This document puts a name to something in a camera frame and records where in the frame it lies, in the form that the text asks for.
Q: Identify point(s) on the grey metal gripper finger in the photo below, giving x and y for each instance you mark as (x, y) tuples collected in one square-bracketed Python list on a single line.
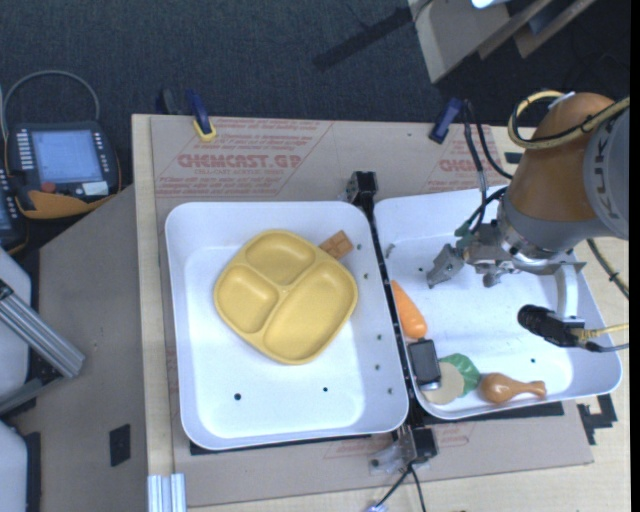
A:
[(492, 277), (444, 265)]

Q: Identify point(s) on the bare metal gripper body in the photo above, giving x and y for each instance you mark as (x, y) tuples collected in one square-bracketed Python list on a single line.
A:
[(492, 247)]

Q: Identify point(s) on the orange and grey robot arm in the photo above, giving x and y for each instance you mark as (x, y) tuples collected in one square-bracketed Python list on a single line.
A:
[(555, 170)]

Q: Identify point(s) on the white plastic tray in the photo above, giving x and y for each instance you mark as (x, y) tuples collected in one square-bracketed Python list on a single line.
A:
[(280, 395), (480, 320)]

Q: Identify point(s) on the orange carrot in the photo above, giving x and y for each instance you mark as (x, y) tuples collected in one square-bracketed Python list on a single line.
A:
[(411, 315)]

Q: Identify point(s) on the thin black rod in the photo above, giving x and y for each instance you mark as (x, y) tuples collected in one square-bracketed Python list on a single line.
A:
[(385, 280)]

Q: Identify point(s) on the green lettuce leaf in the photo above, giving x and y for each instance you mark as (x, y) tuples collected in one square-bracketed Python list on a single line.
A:
[(467, 370)]

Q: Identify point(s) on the brown biscuit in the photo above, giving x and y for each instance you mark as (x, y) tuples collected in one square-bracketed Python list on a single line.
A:
[(337, 244)]

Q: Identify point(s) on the brown chicken drumstick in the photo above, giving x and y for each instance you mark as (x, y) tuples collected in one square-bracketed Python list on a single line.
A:
[(502, 387)]

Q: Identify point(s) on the beige round slice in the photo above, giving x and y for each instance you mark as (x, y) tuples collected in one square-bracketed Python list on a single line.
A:
[(445, 387)]

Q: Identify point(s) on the yellow divided plate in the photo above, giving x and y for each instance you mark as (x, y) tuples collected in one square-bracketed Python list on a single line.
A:
[(300, 315)]

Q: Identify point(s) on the brown cardboard board red print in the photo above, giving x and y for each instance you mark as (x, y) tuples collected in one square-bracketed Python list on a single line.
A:
[(280, 165)]

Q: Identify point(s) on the black cylinder on white bracket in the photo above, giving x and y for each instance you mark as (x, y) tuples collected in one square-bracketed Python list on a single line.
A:
[(547, 325)]

